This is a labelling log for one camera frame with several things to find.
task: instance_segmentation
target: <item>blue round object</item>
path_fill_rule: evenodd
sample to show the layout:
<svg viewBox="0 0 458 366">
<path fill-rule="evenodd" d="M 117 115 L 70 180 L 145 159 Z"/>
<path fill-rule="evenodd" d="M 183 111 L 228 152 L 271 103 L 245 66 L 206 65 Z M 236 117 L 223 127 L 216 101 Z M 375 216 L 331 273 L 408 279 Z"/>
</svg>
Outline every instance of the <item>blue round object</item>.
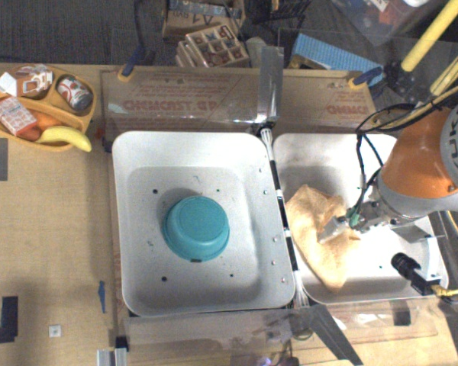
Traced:
<svg viewBox="0 0 458 366">
<path fill-rule="evenodd" d="M 229 242 L 229 221 L 216 201 L 188 197 L 169 209 L 163 235 L 168 247 L 180 258 L 205 262 L 225 250 Z"/>
</svg>

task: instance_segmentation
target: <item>yellow tube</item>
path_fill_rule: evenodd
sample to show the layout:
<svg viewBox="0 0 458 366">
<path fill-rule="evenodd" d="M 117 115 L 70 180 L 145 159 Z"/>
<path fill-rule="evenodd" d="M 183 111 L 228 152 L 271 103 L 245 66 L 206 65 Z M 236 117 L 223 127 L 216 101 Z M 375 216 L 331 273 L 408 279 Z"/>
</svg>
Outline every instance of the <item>yellow tube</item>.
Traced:
<svg viewBox="0 0 458 366">
<path fill-rule="evenodd" d="M 458 0 L 449 0 L 426 32 L 414 45 L 402 61 L 401 67 L 406 72 L 412 72 L 443 32 L 450 26 L 458 15 Z"/>
</svg>

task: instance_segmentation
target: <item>wooden table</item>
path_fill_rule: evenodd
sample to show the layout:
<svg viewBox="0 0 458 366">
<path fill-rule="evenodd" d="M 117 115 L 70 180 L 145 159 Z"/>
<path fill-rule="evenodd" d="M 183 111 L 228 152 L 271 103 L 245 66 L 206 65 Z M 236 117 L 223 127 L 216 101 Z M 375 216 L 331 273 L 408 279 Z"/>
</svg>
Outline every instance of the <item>wooden table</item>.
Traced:
<svg viewBox="0 0 458 366">
<path fill-rule="evenodd" d="M 0 63 L 0 75 L 10 67 Z M 91 83 L 101 94 L 101 72 L 112 66 L 58 65 Z M 108 166 L 111 155 L 95 132 L 97 104 L 87 132 L 91 153 L 71 149 L 43 152 L 8 142 L 8 180 L 0 181 L 0 313 L 2 297 L 18 296 L 18 336 L 0 344 L 0 365 L 94 365 L 96 352 L 110 348 L 118 334 Z M 105 283 L 105 313 L 98 297 Z M 356 344 L 365 364 L 454 365 L 458 357 L 443 314 L 431 304 L 437 335 Z M 48 327 L 60 324 L 62 336 Z M 326 348 L 295 351 L 302 364 L 335 361 Z M 196 359 L 178 365 L 215 364 Z M 129 364 L 152 362 L 129 355 Z M 229 365 L 221 354 L 217 365 Z"/>
</svg>

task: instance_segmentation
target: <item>food can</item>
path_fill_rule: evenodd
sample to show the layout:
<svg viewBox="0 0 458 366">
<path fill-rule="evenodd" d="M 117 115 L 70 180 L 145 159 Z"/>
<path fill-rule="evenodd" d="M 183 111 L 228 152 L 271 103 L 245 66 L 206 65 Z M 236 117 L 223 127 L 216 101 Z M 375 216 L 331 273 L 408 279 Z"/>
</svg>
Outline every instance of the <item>food can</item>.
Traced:
<svg viewBox="0 0 458 366">
<path fill-rule="evenodd" d="M 92 103 L 93 94 L 74 76 L 62 78 L 56 89 L 75 111 L 83 111 Z"/>
</svg>

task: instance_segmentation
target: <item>plastic bin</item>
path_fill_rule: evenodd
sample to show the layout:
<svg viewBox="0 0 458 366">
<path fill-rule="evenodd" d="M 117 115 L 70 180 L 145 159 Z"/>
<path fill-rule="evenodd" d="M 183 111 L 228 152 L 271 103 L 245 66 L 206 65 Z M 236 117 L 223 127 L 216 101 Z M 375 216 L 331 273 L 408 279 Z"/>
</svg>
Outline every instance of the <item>plastic bin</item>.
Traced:
<svg viewBox="0 0 458 366">
<path fill-rule="evenodd" d="M 331 0 L 375 46 L 413 28 L 447 0 Z"/>
</svg>

